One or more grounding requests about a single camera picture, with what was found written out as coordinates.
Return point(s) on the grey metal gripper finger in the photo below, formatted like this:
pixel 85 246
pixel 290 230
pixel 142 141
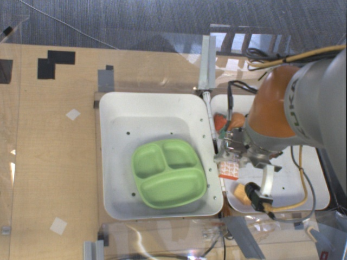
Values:
pixel 219 159
pixel 241 162

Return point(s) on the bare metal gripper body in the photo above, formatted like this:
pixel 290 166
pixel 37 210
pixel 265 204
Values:
pixel 240 142

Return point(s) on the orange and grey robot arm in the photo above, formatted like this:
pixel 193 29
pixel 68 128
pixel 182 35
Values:
pixel 298 104

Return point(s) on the orange and white carton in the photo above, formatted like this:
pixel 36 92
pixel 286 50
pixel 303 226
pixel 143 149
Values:
pixel 229 171

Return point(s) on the orange carrot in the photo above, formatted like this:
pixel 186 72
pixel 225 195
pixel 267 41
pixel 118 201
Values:
pixel 236 120

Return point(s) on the red toy fruit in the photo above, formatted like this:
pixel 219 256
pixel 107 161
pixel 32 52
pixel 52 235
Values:
pixel 219 121

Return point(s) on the tan bread piece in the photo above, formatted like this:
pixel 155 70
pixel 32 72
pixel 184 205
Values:
pixel 240 194

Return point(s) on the white plastic tray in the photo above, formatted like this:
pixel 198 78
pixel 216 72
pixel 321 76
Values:
pixel 151 112
pixel 287 177

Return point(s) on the green divided plate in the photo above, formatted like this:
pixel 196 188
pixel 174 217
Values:
pixel 173 183

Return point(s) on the black cylinder on white bracket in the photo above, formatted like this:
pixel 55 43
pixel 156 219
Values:
pixel 260 200

